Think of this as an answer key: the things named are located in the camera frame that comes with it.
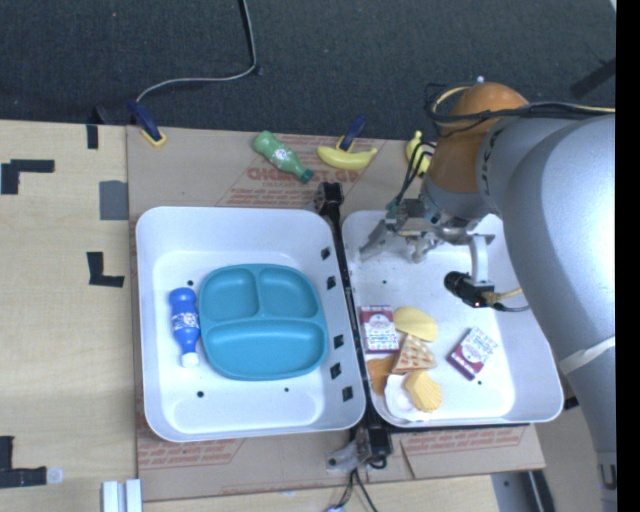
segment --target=blue divided tray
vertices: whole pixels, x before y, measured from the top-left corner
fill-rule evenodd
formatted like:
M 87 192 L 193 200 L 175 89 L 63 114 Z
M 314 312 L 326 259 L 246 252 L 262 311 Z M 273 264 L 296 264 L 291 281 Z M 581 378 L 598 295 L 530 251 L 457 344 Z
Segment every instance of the blue divided tray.
M 205 353 L 225 377 L 297 377 L 327 354 L 318 294 L 294 268 L 248 264 L 215 270 L 202 282 L 198 309 Z

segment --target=toy banana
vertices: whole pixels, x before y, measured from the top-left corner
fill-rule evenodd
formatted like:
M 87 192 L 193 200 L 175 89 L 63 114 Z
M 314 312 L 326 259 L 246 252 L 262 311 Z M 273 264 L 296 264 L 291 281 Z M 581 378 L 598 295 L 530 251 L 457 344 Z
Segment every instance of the toy banana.
M 405 152 L 407 154 L 407 160 L 409 160 L 409 162 L 411 162 L 411 157 L 413 156 L 413 152 L 415 151 L 416 146 L 420 144 L 421 138 L 422 138 L 422 132 L 417 131 L 413 135 L 413 139 L 407 142 L 407 145 L 405 146 Z M 422 158 L 422 161 L 420 162 L 420 167 L 418 168 L 418 176 L 423 176 L 424 173 L 427 172 L 427 169 L 429 168 L 429 164 L 431 163 L 431 156 L 429 155 L 429 153 L 427 153 L 423 148 L 420 148 L 416 153 L 416 155 L 413 157 L 412 169 L 416 168 L 415 166 L 420 160 L 420 157 L 422 156 L 423 153 L 425 155 Z
M 344 137 L 340 137 L 340 140 L 336 144 L 335 148 L 329 146 L 319 146 L 318 147 L 318 156 L 320 160 L 322 160 L 325 164 L 330 165 L 331 167 L 336 167 L 337 169 L 347 169 L 347 170 L 359 170 L 364 169 L 369 163 L 373 156 L 378 152 L 377 148 L 371 148 L 368 151 L 358 151 L 357 153 L 352 153 L 351 148 L 353 144 L 349 146 L 349 149 L 346 151 L 340 148 L 340 144 Z

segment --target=cardboard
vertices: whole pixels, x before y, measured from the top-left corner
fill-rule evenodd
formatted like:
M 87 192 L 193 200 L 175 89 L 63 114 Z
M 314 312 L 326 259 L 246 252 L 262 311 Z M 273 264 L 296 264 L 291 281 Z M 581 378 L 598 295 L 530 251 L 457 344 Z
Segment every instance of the cardboard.
M 167 142 L 151 146 L 127 127 L 131 289 L 136 352 L 138 476 L 145 501 L 343 485 L 347 476 L 327 470 L 325 456 L 344 447 L 349 433 L 170 443 L 146 425 L 142 404 L 135 223 L 155 206 L 312 208 L 322 181 L 340 182 L 342 216 L 380 210 L 398 192 L 408 162 L 404 141 L 358 139 L 358 150 L 378 153 L 361 171 L 332 169 L 316 155 L 336 137 L 276 134 L 315 176 L 306 185 L 269 164 L 251 147 L 256 133 L 163 128 Z M 417 183 L 409 190 L 416 193 Z M 391 482 L 476 475 L 544 467 L 532 425 L 399 433 L 384 469 L 366 481 Z

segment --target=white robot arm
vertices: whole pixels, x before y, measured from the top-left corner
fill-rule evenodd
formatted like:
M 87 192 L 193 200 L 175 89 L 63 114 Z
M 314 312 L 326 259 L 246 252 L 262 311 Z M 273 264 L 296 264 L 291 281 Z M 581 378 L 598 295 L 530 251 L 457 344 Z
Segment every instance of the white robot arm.
M 451 112 L 439 114 L 453 94 Z M 522 292 L 589 426 L 603 508 L 615 511 L 615 113 L 528 104 L 495 83 L 450 88 L 428 112 L 441 137 L 419 197 L 404 199 L 403 186 L 361 255 L 400 235 L 419 262 L 441 243 L 469 244 L 487 214 L 502 219 Z M 445 285 L 487 305 L 473 276 Z

